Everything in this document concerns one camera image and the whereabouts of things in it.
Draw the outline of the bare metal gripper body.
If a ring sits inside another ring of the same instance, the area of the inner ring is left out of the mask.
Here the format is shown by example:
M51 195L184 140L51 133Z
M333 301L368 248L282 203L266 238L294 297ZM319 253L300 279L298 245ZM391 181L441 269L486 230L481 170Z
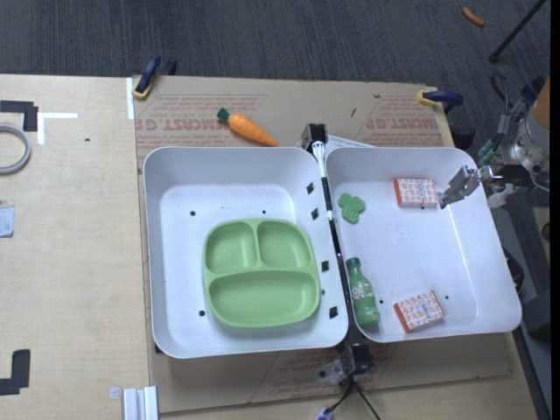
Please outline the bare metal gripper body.
M550 189L550 158L528 135L488 140L479 148L479 175L493 186Z

